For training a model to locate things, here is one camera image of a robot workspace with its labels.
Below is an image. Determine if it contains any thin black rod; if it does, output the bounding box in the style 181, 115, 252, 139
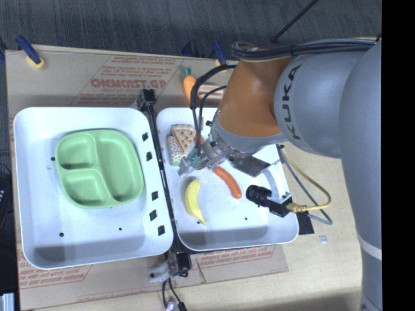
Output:
146, 104, 181, 255

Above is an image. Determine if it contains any green divided plate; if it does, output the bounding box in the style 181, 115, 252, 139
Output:
54, 128, 145, 211

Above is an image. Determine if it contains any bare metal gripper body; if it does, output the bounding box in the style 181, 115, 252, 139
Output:
196, 135, 240, 163

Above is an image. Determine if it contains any black cylinder on white bracket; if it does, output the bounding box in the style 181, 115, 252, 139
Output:
245, 168, 293, 218

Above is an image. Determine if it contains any white patterned packet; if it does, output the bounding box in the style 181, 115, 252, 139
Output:
166, 135, 188, 167

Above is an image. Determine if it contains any orange carrot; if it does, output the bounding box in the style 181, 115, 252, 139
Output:
182, 67, 198, 106

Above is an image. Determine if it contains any tan bread roll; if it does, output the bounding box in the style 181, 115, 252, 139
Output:
196, 82, 226, 106

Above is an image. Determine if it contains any black block with thin wires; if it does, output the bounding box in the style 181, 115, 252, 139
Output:
165, 250, 193, 277
137, 88, 158, 110

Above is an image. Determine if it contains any tan pizza slice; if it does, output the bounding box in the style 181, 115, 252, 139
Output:
171, 123, 198, 157

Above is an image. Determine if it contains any brown cardboard board, red print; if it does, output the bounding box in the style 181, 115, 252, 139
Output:
5, 43, 290, 311

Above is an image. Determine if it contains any yellow banana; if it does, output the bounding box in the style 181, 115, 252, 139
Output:
184, 178, 208, 226

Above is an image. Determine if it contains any orange sausage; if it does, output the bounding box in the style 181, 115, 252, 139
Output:
213, 166, 243, 200

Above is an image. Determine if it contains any white plastic tray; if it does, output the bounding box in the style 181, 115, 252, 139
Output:
12, 106, 174, 270
155, 107, 300, 253

